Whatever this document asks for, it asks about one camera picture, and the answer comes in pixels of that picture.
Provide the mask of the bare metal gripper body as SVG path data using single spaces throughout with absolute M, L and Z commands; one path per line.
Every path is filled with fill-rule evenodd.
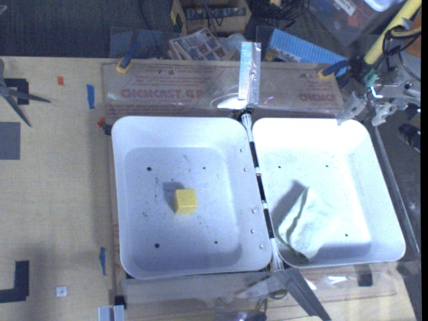
M 404 110 L 408 106 L 421 107 L 421 85 L 417 80 L 405 78 L 394 82 L 384 83 L 380 78 L 366 82 L 368 88 L 367 100 L 374 108 L 393 107 Z

